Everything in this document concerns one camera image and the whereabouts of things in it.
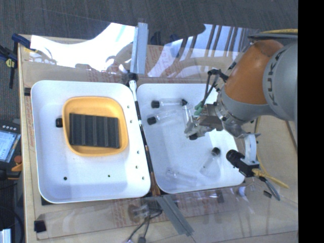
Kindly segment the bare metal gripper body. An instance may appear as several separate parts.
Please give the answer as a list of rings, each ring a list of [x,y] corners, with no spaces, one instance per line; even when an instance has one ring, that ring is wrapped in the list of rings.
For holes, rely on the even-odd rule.
[[[199,126],[210,126],[212,131],[227,131],[234,137],[243,137],[245,130],[242,128],[244,123],[231,116],[222,106],[206,104],[199,116]]]

